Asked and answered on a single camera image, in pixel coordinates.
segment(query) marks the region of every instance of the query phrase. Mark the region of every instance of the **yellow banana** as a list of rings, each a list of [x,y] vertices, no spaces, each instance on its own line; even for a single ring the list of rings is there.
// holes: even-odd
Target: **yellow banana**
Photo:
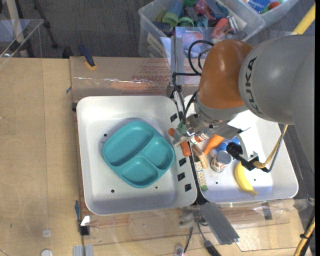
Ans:
[[[251,192],[255,196],[258,194],[258,192],[253,189],[252,185],[247,180],[246,174],[245,174],[245,168],[243,167],[240,161],[235,166],[234,176],[235,176],[236,182],[238,183],[239,187],[243,191]]]

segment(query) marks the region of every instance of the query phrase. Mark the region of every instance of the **transparent acrylic sheet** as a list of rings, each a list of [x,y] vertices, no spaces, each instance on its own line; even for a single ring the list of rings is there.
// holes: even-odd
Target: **transparent acrylic sheet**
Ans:
[[[94,56],[93,60],[96,69],[90,70],[83,56],[70,57],[74,103],[88,96],[167,96],[171,93],[170,62],[166,58]]]
[[[294,199],[221,205],[221,211],[240,236],[232,245],[220,245],[208,226],[200,225],[200,228],[204,237],[215,245],[221,255],[238,255],[249,251],[270,255],[268,250],[275,249],[283,249],[283,252],[291,249],[294,252],[304,231],[299,211],[305,206],[306,202]],[[206,250],[201,253],[204,240],[197,225],[201,220],[199,209],[199,206],[193,205],[109,216],[92,214],[90,234],[83,236],[83,244],[93,245],[94,255],[98,256],[108,253],[172,255],[175,245],[185,247],[190,227],[193,227],[185,255],[207,255]]]
[[[33,57],[34,50],[41,51],[42,23],[42,19],[6,19],[0,14],[0,69],[12,57]]]
[[[12,57],[0,70],[0,250],[10,256],[50,244],[42,64]]]

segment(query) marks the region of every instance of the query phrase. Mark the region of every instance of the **tin can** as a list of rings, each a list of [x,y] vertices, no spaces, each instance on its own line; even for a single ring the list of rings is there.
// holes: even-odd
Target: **tin can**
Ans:
[[[210,167],[217,173],[221,173],[231,163],[231,160],[232,157],[227,151],[220,150],[211,160]]]

